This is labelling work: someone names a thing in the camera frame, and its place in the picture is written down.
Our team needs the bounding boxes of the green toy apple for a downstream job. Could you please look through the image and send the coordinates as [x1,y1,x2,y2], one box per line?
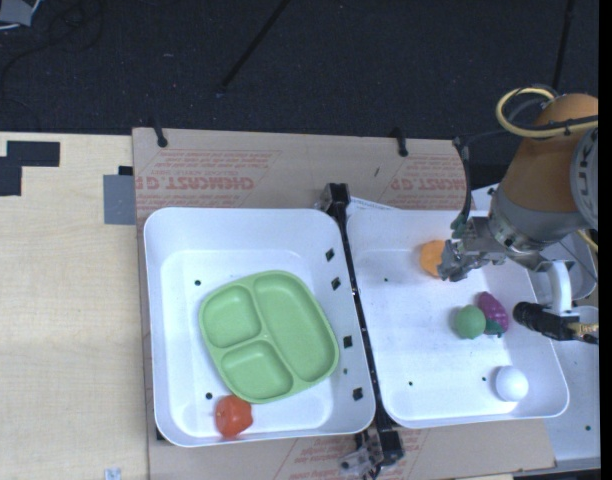
[452,304,488,341]

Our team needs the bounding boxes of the brown cardboard board, red print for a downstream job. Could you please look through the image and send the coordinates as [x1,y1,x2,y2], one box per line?
[130,126,558,480]

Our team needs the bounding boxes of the red toy tomato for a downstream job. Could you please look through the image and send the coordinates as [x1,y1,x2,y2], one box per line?
[214,393,254,440]

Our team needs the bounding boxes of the white ball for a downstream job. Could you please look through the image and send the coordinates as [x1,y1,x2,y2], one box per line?
[494,365,530,403]

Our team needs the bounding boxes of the white plastic tray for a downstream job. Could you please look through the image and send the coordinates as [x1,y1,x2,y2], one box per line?
[143,206,378,449]
[345,207,571,430]

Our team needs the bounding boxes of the white paper sheet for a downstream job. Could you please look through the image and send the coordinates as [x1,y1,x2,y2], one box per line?
[347,196,403,215]

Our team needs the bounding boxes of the thin black rod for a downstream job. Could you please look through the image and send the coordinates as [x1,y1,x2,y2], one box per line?
[331,201,390,435]

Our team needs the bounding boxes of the green divided plate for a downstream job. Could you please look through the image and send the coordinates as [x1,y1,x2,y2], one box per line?
[197,269,341,405]

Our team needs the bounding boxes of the purple toy grapes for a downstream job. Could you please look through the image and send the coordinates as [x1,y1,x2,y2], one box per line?
[476,291,511,339]

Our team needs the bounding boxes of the black cylinder on white bracket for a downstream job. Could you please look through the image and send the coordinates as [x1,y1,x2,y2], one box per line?
[512,260,600,344]

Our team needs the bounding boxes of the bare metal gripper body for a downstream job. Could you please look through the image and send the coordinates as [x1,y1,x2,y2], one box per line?
[453,215,553,273]

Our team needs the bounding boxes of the orange toy fruit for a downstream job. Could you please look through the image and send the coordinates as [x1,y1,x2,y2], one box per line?
[418,239,450,279]

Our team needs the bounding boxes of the black block with wires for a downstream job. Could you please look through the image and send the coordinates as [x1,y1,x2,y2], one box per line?
[320,182,350,215]
[372,428,405,467]

